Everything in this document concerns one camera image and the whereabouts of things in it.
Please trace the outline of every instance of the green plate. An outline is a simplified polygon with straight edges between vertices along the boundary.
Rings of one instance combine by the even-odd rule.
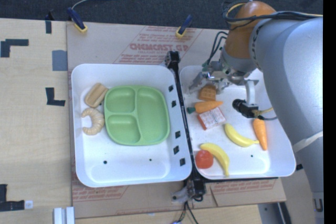
[[[122,145],[154,145],[170,133],[167,104],[163,94],[147,86],[117,86],[104,99],[109,136]]]

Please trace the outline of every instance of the toy tomato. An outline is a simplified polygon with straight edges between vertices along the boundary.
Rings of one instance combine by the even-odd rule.
[[[214,164],[214,156],[209,151],[200,150],[196,154],[195,162],[198,168],[207,169]]]

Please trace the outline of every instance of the yellow banana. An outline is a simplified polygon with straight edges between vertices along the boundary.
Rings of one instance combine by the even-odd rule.
[[[239,134],[236,131],[236,129],[234,129],[234,127],[229,123],[225,124],[224,130],[225,130],[227,137],[229,137],[230,140],[234,142],[235,144],[237,144],[238,146],[248,147],[253,144],[259,144],[259,140],[252,140],[250,138],[244,137],[241,134]]]
[[[225,176],[229,176],[229,164],[230,159],[225,153],[225,151],[218,145],[213,143],[204,143],[200,145],[202,150],[209,151],[215,158],[219,161],[220,165],[224,169]]]

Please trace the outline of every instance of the orange carrot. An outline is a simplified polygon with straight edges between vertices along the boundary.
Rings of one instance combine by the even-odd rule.
[[[197,113],[207,112],[223,104],[223,101],[204,101],[196,102],[193,108],[187,108],[188,113],[196,111]]]
[[[267,133],[265,121],[260,119],[253,120],[253,129],[264,151],[267,150]]]

